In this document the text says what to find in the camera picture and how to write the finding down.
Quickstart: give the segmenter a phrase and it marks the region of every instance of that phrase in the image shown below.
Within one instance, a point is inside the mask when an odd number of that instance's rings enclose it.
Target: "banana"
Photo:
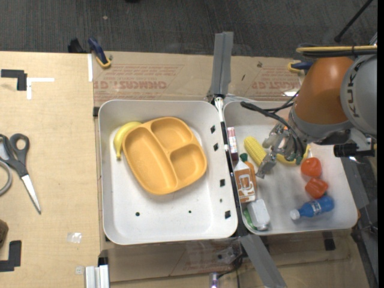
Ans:
[[[121,159],[122,140],[124,139],[125,134],[129,130],[131,130],[131,129],[133,129],[133,128],[141,125],[141,124],[142,124],[141,122],[128,122],[125,125],[123,125],[122,127],[120,127],[118,132],[115,134],[115,137],[113,138],[113,145],[115,147],[116,157],[118,160]]]

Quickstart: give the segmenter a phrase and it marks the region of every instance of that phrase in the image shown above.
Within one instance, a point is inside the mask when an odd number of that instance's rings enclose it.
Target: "orange plate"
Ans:
[[[152,194],[184,188],[202,177],[207,167],[195,135],[174,117],[154,119],[130,130],[122,148],[136,179]]]

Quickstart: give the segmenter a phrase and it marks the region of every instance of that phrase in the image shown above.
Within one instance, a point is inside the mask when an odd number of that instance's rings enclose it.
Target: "plastic tray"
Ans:
[[[207,159],[203,176],[165,195],[142,188],[125,157],[116,160],[113,138],[129,121],[165,116],[183,120]],[[99,111],[103,226],[121,245],[221,239],[238,226],[235,199],[217,109],[204,101],[111,100]]]
[[[279,107],[282,103],[251,101],[261,108]],[[287,118],[289,109],[279,111],[279,116]],[[268,137],[276,124],[276,120],[267,118],[260,113],[247,110],[240,105],[240,101],[233,101],[224,107],[224,119],[227,127],[234,127],[238,143],[239,154],[246,152],[244,139],[255,137],[260,144]],[[314,218],[300,218],[293,221],[289,212],[299,208],[312,198],[304,187],[308,181],[301,175],[300,166],[283,164],[279,161],[264,179],[257,178],[257,196],[265,201],[271,225],[269,230],[257,231],[252,229],[245,218],[244,224],[257,235],[275,235],[285,233],[310,232],[316,230],[349,229],[358,220],[358,213],[353,196],[344,172],[340,158],[333,154],[333,146],[310,144],[310,155],[320,159],[323,173],[322,179],[328,184],[328,195],[335,201],[335,208],[331,212]]]
[[[122,148],[136,179],[152,194],[180,190],[206,170],[200,143],[179,118],[157,118],[130,130]]]

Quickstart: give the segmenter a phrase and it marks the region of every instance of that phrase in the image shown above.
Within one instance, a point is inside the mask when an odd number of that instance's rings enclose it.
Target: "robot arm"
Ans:
[[[287,122],[279,121],[263,142],[270,152],[257,176],[264,178],[277,154],[300,164],[307,144],[335,145],[336,157],[374,156],[377,136],[377,54],[355,61],[319,58],[309,69]]]

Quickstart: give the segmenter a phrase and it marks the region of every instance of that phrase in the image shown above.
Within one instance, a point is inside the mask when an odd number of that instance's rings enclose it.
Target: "blue bottle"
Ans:
[[[319,199],[311,200],[303,204],[299,209],[291,210],[290,217],[293,220],[297,220],[300,217],[311,218],[331,211],[334,206],[334,200],[330,196],[325,195]]]

